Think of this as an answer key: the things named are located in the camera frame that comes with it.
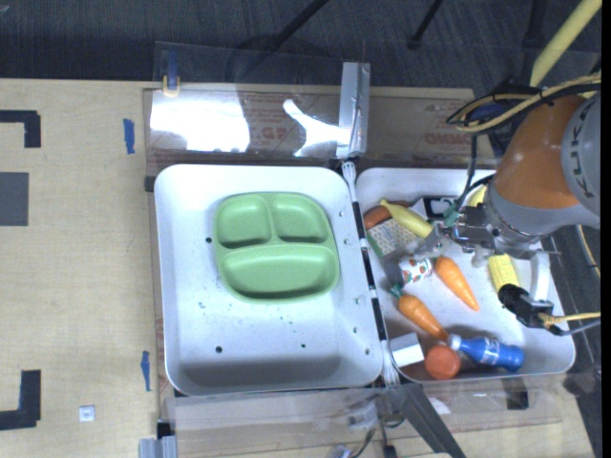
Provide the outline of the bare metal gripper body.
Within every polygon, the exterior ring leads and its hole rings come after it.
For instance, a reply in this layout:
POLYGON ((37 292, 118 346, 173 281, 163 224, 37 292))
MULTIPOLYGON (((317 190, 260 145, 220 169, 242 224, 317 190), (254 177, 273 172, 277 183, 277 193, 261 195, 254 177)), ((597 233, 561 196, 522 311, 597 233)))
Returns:
POLYGON ((486 251, 490 255, 509 255, 516 259, 529 259, 540 235, 531 235, 506 222, 488 204, 466 206, 451 230, 452 239, 463 248, 486 251))

